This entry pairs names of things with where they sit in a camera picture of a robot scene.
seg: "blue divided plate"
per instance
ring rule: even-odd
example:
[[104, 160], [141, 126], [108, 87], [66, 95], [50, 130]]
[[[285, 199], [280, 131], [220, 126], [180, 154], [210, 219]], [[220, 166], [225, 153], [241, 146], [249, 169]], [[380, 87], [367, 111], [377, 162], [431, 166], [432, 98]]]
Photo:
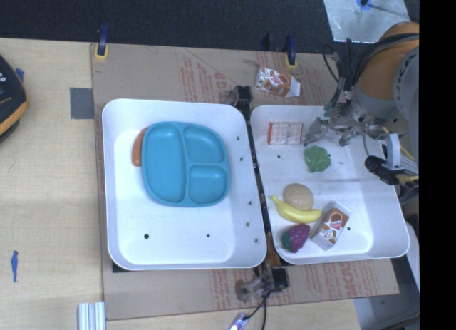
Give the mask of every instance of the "blue divided plate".
[[142, 176], [158, 202], [176, 207], [203, 207], [229, 192], [229, 161], [220, 136], [201, 125], [161, 122], [145, 132]]

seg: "cardboard sheet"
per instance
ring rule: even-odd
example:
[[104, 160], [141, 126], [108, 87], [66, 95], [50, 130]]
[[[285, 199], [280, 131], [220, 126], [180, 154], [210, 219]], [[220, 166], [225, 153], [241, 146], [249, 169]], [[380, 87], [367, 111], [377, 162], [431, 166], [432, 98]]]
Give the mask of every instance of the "cardboard sheet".
[[[325, 105], [336, 88], [321, 55], [298, 54], [286, 68], [284, 53], [111, 44], [108, 57], [91, 47], [97, 149], [103, 289], [107, 320], [252, 308], [235, 293], [252, 269], [126, 272], [113, 266], [106, 239], [101, 113], [116, 98], [224, 103], [237, 86], [253, 86], [260, 66], [289, 73], [301, 84], [299, 97], [280, 97], [252, 88], [258, 105]], [[286, 267], [290, 286], [268, 304], [353, 299], [398, 293], [389, 259]]]

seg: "black and yellow object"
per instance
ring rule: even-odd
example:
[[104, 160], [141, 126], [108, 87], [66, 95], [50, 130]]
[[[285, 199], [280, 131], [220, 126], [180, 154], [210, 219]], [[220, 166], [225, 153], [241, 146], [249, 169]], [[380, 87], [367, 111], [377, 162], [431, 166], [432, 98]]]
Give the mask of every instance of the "black and yellow object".
[[0, 55], [0, 142], [16, 128], [28, 106], [21, 79]]

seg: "banana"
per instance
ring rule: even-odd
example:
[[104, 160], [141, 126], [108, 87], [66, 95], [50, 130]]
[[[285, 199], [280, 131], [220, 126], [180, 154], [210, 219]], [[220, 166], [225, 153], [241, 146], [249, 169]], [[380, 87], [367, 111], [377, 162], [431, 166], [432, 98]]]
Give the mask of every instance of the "banana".
[[276, 195], [271, 196], [276, 203], [277, 211], [284, 218], [298, 224], [309, 224], [316, 221], [321, 216], [321, 210], [313, 208], [310, 210], [298, 210], [297, 208], [281, 201]]

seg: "wooden table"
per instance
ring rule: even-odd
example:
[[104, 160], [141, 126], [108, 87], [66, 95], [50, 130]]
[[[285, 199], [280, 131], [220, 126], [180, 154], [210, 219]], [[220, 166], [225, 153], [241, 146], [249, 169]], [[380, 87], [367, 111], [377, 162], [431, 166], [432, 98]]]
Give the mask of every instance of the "wooden table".
[[[30, 106], [0, 144], [0, 329], [77, 329], [103, 301], [93, 120], [72, 119], [70, 88], [91, 88], [90, 44], [0, 38]], [[17, 251], [17, 282], [11, 258]], [[227, 329], [238, 310], [108, 321], [107, 329]], [[259, 311], [247, 325], [260, 329]], [[352, 300], [271, 306], [266, 329], [359, 329]]]

